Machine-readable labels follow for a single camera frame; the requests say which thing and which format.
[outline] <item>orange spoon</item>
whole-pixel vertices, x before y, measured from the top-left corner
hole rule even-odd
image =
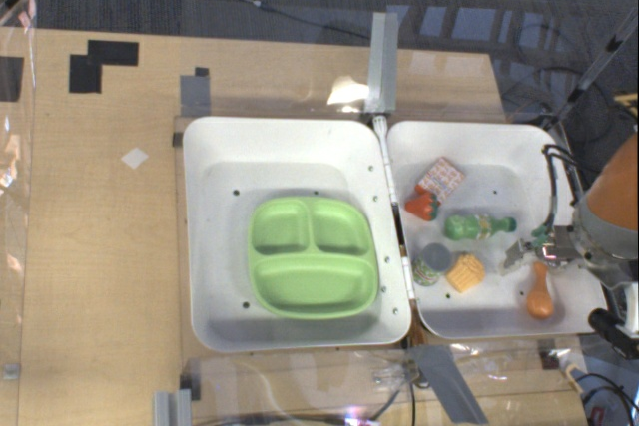
[[[546,319],[552,316],[554,312],[552,298],[546,286],[546,273],[548,272],[548,268],[541,262],[535,262],[532,267],[535,270],[536,281],[526,299],[528,314],[533,318]]]

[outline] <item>green divided plate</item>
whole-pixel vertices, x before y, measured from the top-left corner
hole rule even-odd
[[[279,316],[334,319],[377,296],[377,259],[363,214],[344,201],[279,198],[249,228],[249,272],[261,305]]]

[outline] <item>wooden surface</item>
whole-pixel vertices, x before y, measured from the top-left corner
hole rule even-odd
[[[89,39],[140,42],[139,66],[105,66],[102,94],[69,94],[69,56],[86,54]],[[365,82],[368,51],[40,30],[36,55],[19,424],[151,424],[154,391],[176,390],[183,363],[172,147],[180,75],[210,69],[215,112],[333,114],[335,79]],[[406,117],[503,121],[486,56],[398,59]],[[131,169],[121,158],[135,148],[149,157]]]

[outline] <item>white sticker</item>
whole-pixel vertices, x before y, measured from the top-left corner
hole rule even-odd
[[[124,162],[131,169],[137,169],[140,164],[148,157],[149,155],[143,152],[140,148],[134,148],[124,157],[122,157],[122,162]]]

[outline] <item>toy bottle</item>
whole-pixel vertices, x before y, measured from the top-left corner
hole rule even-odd
[[[497,219],[488,214],[471,214],[461,216],[454,214],[446,219],[444,235],[447,238],[460,239],[487,239],[497,232],[514,232],[517,230],[517,222],[512,216]]]

